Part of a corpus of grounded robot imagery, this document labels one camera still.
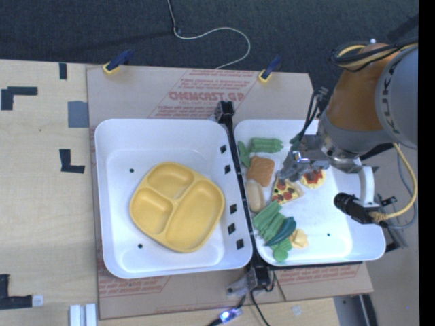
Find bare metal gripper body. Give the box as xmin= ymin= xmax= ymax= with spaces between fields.
xmin=298 ymin=134 xmax=362 ymax=175

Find round yellow and red pasta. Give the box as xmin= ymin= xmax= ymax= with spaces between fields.
xmin=299 ymin=168 xmax=327 ymax=190

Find pizza slice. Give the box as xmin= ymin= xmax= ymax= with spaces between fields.
xmin=270 ymin=177 xmax=305 ymax=206

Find orange toast slice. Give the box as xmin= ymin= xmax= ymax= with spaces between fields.
xmin=245 ymin=155 xmax=276 ymax=188

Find beige bread roll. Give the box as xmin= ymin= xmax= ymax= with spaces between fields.
xmin=245 ymin=179 xmax=267 ymax=214

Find green leaf vegetable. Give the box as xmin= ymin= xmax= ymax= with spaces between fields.
xmin=237 ymin=141 xmax=252 ymax=169

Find thin black rod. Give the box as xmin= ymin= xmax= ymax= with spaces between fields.
xmin=224 ymin=120 xmax=263 ymax=268

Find white plastic tray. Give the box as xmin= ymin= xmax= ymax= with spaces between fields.
xmin=94 ymin=117 xmax=254 ymax=280
xmin=233 ymin=118 xmax=387 ymax=268

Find large green bean bundle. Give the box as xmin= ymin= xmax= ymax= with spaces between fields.
xmin=251 ymin=200 xmax=287 ymax=241

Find dark green pea pod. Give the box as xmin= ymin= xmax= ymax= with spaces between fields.
xmin=264 ymin=216 xmax=298 ymax=247

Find yellow pasta piece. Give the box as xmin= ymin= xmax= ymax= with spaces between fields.
xmin=288 ymin=228 xmax=309 ymax=250

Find green round vegetable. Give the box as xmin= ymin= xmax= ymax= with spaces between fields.
xmin=269 ymin=238 xmax=294 ymax=263

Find yellow divided plate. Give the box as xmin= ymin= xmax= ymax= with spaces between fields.
xmin=128 ymin=161 xmax=226 ymax=254

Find brown cardboard board red print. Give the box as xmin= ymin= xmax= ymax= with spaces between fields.
xmin=86 ymin=64 xmax=375 ymax=321

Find black cylinder on white bracket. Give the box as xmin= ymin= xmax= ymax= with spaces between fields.
xmin=333 ymin=164 xmax=382 ymax=225

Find black block with thin wires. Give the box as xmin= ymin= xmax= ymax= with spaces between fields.
xmin=250 ymin=264 xmax=273 ymax=290
xmin=215 ymin=100 xmax=236 ymax=125

